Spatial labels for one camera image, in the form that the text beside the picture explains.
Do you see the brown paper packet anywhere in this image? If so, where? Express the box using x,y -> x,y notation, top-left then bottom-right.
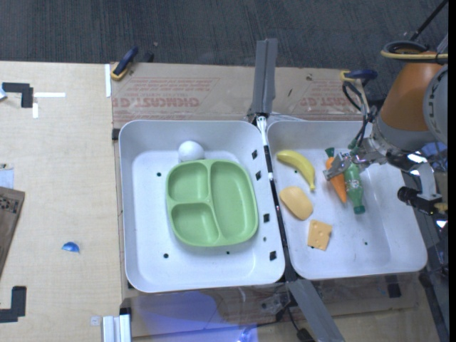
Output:
0,186 -> 26,278

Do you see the yellow banana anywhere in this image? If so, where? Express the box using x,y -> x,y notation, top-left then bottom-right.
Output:
276,149 -> 317,192

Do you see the yellow cheese slice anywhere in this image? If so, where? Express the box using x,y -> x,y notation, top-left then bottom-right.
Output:
306,219 -> 333,252

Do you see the yellow oval bread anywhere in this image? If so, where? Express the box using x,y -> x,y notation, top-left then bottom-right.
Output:
279,185 -> 314,222

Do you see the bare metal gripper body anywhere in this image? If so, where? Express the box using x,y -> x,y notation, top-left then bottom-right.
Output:
351,136 -> 405,167

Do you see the green divided plate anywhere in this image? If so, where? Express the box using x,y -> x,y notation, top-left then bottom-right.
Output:
165,158 -> 260,248

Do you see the green plastic bottle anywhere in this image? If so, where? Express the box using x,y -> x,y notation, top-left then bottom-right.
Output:
343,162 -> 367,215

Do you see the brown cardboard board red print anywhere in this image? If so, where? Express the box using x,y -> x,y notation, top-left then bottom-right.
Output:
110,61 -> 422,338

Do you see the white ball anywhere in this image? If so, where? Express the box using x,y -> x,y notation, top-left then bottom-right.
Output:
177,140 -> 206,163

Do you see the orange carrot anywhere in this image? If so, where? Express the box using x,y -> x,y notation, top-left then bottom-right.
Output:
324,147 -> 348,204

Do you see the black cylinder on white bracket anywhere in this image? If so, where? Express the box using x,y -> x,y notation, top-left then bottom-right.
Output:
397,161 -> 444,216

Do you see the white plastic tray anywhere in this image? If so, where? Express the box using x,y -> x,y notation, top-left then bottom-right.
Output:
266,120 -> 429,281
118,119 -> 286,294

